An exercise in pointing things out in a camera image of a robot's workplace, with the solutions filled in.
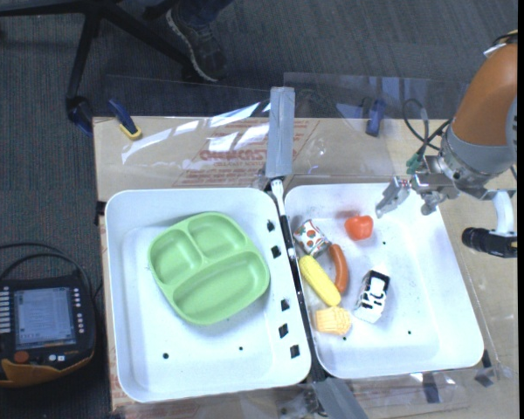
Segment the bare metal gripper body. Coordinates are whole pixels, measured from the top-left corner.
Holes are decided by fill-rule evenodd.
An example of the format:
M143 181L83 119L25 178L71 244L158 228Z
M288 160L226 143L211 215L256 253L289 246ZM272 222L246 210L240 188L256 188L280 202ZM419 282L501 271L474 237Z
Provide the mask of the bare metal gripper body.
M455 199L466 193L481 199L492 179L492 173L471 168L456 155L426 155L411 177L411 186L422 196L437 194L441 199Z

